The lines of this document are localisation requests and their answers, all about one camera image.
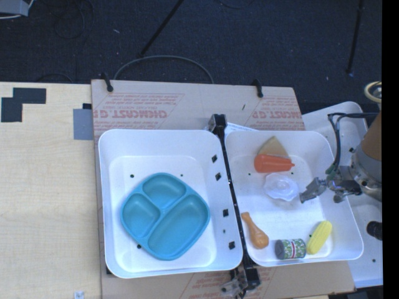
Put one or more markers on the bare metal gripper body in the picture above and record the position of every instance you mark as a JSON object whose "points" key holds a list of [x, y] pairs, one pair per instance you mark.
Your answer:
{"points": [[368, 187]]}

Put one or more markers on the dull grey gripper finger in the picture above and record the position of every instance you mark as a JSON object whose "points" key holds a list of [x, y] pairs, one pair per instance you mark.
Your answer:
{"points": [[310, 192], [339, 198]]}

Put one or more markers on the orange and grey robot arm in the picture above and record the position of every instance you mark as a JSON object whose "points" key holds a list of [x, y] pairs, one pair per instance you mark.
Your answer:
{"points": [[372, 142]]}

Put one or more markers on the clear plastic fried egg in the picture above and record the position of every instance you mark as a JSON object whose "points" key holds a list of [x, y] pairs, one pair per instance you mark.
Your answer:
{"points": [[280, 187]]}

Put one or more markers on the white plastic tray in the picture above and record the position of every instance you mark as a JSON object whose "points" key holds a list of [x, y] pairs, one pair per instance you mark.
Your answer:
{"points": [[280, 223], [124, 148]]}

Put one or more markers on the yellow corn cob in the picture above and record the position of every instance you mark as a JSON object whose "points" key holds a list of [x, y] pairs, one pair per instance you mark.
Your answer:
{"points": [[319, 237]]}

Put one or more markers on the orange carrot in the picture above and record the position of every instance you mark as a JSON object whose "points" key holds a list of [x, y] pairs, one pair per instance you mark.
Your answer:
{"points": [[269, 164]]}

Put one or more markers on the small green and red can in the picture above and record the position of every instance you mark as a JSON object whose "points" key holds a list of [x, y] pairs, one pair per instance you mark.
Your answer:
{"points": [[291, 248]]}

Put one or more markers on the orange chicken drumstick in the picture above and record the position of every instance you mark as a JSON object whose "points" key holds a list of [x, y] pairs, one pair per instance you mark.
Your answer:
{"points": [[257, 235]]}

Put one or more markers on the thin black rod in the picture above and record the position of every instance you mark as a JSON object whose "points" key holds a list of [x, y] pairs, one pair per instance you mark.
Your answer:
{"points": [[232, 192]]}

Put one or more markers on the brown cardboard board red print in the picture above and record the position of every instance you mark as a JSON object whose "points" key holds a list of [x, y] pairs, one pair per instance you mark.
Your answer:
{"points": [[193, 111]]}

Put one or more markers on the blue divided plate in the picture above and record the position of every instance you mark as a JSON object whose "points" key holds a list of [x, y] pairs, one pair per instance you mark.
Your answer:
{"points": [[165, 216]]}

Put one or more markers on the black cylinder on white bracket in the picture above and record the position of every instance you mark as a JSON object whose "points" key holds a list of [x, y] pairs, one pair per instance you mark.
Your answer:
{"points": [[375, 230]]}

